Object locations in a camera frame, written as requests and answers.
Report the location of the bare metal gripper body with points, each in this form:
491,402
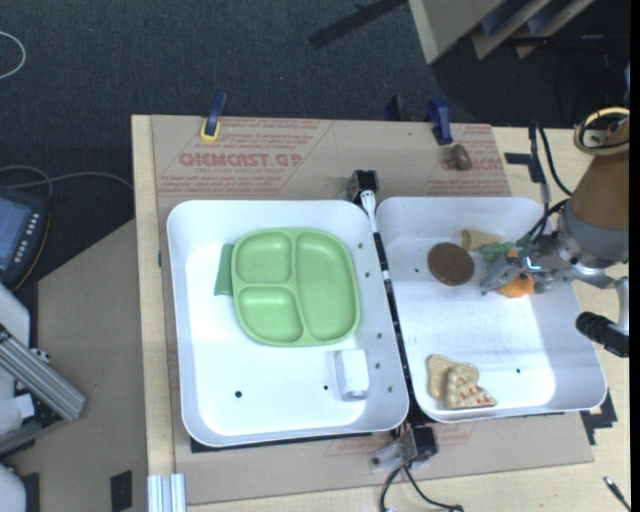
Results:
560,262

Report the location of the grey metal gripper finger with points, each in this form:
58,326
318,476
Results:
502,274
541,286

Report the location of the orange carrot with green top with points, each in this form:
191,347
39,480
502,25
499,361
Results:
517,289

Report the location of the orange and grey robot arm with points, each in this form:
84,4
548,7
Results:
600,195

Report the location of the beige cone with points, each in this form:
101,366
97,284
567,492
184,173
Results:
475,238

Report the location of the brown round biscuit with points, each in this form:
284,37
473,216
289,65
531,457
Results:
450,264

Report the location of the white plastic tray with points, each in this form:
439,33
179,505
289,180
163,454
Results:
280,400
475,325

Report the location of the tan bread slice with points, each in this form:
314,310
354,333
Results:
439,372

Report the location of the thin black and white rod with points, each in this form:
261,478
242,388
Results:
384,260

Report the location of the pizza slice with red topping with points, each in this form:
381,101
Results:
467,392

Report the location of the small white bottle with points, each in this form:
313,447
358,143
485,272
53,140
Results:
352,372

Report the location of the green divided plate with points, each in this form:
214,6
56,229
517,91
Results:
320,280

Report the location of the brown cardboard board red print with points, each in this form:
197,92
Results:
260,160

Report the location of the black cylinder on white bracket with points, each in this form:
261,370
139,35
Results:
600,327

